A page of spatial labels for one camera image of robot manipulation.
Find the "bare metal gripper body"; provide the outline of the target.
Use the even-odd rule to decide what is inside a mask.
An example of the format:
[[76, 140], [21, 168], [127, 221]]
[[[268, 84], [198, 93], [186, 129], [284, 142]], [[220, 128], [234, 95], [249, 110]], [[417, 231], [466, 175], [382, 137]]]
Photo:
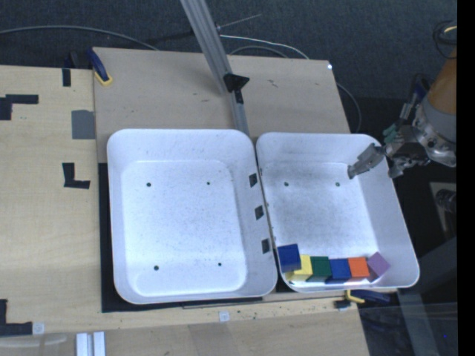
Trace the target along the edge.
[[456, 116], [402, 113], [384, 130], [384, 149], [395, 168], [439, 163], [456, 167]]

